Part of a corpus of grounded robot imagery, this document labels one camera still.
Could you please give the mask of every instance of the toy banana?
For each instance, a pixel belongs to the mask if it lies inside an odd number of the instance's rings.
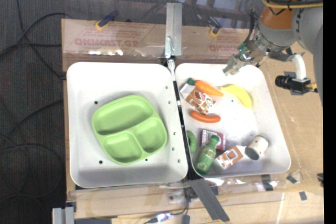
[[[226,87],[221,87],[220,90],[234,94],[236,97],[238,97],[241,100],[241,102],[243,103],[245,107],[247,108],[252,107],[252,99],[250,95],[241,87],[231,84]]]

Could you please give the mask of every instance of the black tape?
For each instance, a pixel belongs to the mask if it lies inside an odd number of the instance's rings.
[[[273,186],[270,184],[271,177],[270,175],[262,175],[261,176],[261,182],[264,186],[265,191],[272,191]]]
[[[230,221],[205,179],[190,180],[189,185],[194,189],[212,220]]]
[[[78,185],[75,185],[75,190],[80,190],[80,189],[84,189],[84,188],[82,188],[82,187],[80,187]]]
[[[287,176],[286,179],[293,184],[295,184],[297,182],[297,180],[294,177],[292,177],[291,175]]]
[[[211,186],[210,188],[216,196],[219,195],[217,186]]]
[[[76,212],[76,210],[77,210],[77,206],[76,206],[77,204],[76,204],[76,202],[75,201],[70,201],[70,202],[67,202],[66,204],[65,204],[65,207],[73,207],[74,208],[74,212]]]
[[[323,173],[319,173],[317,176],[319,178],[319,182],[321,182],[320,186],[323,187]]]
[[[111,219],[102,218],[85,218],[85,219],[75,219],[75,224],[110,224]]]
[[[190,223],[190,216],[184,215],[182,217],[182,224],[189,224]]]
[[[304,191],[299,192],[299,195],[300,195],[301,201],[307,200],[307,195]]]

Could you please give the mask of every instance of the metal bracket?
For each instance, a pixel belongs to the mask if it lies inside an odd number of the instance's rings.
[[[52,224],[75,224],[73,207],[53,208]]]
[[[164,56],[181,55],[182,3],[167,3],[166,36]]]
[[[284,54],[283,52],[278,52],[276,54],[268,54],[270,59],[279,60],[282,62],[292,61],[295,65],[296,79],[304,80],[306,78],[306,67],[303,61],[302,55],[304,52],[298,54]]]

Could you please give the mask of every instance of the gray carpet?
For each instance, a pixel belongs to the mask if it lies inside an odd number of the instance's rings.
[[[97,19],[103,12],[92,0],[0,0],[0,223],[51,223],[51,209],[65,206],[61,48],[51,45],[61,43],[61,18]],[[17,42],[49,47],[2,52]]]

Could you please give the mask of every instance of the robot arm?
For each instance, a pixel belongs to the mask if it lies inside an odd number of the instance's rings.
[[[293,61],[296,78],[279,76],[277,86],[305,93],[316,88],[306,78],[302,55],[293,54],[290,46],[296,41],[313,54],[314,72],[322,102],[323,56],[323,0],[262,0],[266,5],[257,18],[251,13],[250,32],[238,47],[239,53],[231,55],[226,75],[236,74],[245,65],[259,66],[265,56],[280,61]]]

